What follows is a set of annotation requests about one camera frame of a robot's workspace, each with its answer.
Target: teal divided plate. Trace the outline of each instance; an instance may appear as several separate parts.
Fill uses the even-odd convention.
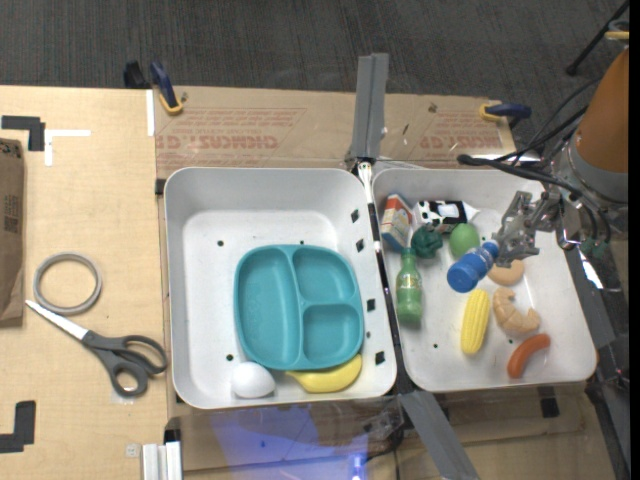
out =
[[[234,282],[236,331],[256,363],[274,370],[330,368],[362,345],[358,283],[335,251],[272,245],[245,254]]]

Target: orange sausage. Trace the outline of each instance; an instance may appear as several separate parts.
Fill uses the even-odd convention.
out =
[[[531,338],[527,338],[520,346],[513,351],[509,364],[507,365],[507,373],[512,379],[519,379],[522,377],[522,372],[527,364],[527,361],[532,354],[538,350],[548,348],[551,345],[551,338],[548,334],[540,333]]]

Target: orange object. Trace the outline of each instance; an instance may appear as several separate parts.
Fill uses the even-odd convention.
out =
[[[512,379],[519,379],[522,377],[524,367],[527,365],[529,358],[538,350],[549,348],[551,345],[551,338],[548,334],[536,334],[524,340],[517,349],[514,350],[509,359],[507,365],[507,373]]]
[[[576,132],[580,156],[598,169],[629,172],[629,48],[613,61]]]

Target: scissors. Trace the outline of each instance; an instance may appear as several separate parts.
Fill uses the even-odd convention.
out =
[[[27,306],[36,313],[54,323],[62,330],[71,334],[79,340],[85,347],[98,356],[102,364],[107,369],[111,384],[116,392],[124,397],[132,397],[141,395],[147,389],[148,377],[158,373],[162,373],[167,369],[167,355],[156,341],[146,336],[129,335],[119,338],[105,338],[99,334],[85,329],[78,324],[60,316],[53,311],[43,308],[31,300],[25,301]],[[129,345],[146,346],[151,348],[157,354],[159,364],[154,364],[145,354],[131,350]],[[128,373],[135,381],[135,387],[125,387],[119,380],[118,375]]]

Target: egg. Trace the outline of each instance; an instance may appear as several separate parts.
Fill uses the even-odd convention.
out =
[[[233,369],[231,389],[241,398],[262,398],[276,389],[276,381],[264,366],[247,361]]]

